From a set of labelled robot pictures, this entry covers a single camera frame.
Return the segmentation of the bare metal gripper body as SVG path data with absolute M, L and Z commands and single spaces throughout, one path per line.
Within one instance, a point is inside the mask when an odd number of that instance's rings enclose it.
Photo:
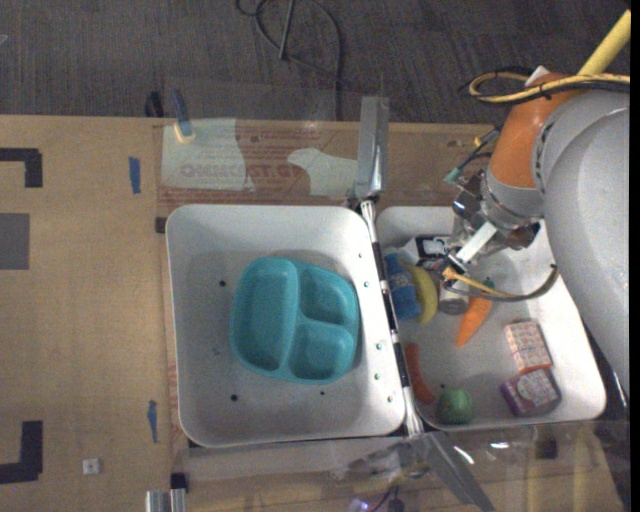
M 453 202 L 453 240 L 462 247 L 487 223 L 496 232 L 481 251 L 528 248 L 541 228 L 541 194 L 535 187 L 507 185 L 491 172 L 477 172 Z

